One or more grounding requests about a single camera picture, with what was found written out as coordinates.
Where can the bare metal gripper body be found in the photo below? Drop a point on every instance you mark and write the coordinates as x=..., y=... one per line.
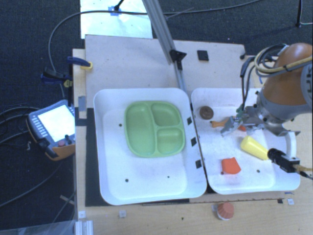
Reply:
x=254, y=117

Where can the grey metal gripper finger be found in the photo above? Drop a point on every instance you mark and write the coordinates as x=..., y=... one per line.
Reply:
x=254, y=129
x=229, y=126

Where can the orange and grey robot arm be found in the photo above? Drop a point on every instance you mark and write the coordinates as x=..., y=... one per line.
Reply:
x=286, y=82

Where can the small red toy piece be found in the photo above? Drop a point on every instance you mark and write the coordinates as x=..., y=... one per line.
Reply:
x=242, y=128

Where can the yellow cone-shaped toy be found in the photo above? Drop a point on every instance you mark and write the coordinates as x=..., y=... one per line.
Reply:
x=253, y=147

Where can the brown round biscuit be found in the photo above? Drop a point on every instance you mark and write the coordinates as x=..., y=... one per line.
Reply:
x=206, y=112

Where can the orange wedge block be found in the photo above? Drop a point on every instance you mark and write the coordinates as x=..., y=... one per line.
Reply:
x=230, y=166

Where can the white plastic tray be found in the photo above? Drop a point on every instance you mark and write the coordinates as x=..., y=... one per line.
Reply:
x=146, y=177
x=249, y=177

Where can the black square block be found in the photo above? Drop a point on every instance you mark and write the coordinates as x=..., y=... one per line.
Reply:
x=203, y=55

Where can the green divided plate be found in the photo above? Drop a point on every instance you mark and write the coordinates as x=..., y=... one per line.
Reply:
x=151, y=131

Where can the pale wooden board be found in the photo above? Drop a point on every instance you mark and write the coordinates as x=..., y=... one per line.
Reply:
x=137, y=65

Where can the black cylinder on white bracket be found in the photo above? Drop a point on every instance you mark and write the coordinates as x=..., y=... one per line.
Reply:
x=281, y=158

